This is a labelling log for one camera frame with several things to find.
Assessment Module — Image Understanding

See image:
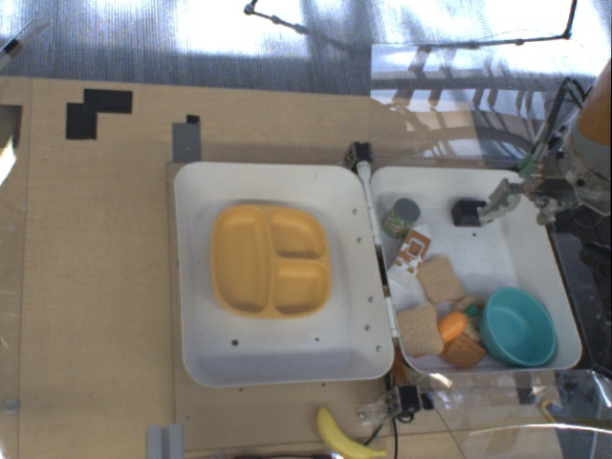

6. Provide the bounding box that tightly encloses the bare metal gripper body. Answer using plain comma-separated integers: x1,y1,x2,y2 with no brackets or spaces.
520,161,612,210

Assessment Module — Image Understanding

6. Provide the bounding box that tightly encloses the white plastic tray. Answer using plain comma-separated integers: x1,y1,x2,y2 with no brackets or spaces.
370,165,583,375
173,161,396,389

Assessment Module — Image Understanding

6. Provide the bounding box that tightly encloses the tan bread slice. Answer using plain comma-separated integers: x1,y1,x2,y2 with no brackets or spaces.
395,302,446,358
416,254,468,306

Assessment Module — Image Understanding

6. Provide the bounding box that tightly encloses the white and orange carton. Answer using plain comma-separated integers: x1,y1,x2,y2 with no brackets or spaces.
386,223,433,287

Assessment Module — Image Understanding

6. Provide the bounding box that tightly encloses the green can with grey lid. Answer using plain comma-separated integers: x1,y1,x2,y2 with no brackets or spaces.
381,197,423,240

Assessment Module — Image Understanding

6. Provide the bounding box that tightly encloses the teal bowl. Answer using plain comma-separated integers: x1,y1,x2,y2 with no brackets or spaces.
478,286,558,368

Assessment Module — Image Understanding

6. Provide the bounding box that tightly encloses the thin black and white rod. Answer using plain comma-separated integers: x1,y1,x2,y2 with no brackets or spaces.
356,160,407,386

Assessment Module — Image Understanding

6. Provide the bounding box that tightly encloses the orange carrot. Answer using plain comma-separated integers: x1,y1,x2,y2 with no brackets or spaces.
436,303,481,345

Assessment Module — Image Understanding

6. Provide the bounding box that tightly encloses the orange waffle biscuit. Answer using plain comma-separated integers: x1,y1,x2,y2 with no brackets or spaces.
439,333,489,370

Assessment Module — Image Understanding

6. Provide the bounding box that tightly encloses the orange divided plate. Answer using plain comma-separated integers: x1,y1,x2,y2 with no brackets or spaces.
209,203,333,320

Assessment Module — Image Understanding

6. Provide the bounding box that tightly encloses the yellow banana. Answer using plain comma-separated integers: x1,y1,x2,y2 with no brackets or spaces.
316,404,388,459

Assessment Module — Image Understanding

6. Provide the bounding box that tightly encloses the black cylinder on white bracket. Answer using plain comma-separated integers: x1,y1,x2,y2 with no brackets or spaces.
450,198,488,228

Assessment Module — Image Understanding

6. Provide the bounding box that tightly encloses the black block with thin wires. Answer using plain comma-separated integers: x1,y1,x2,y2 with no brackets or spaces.
347,141,375,164
396,383,423,423

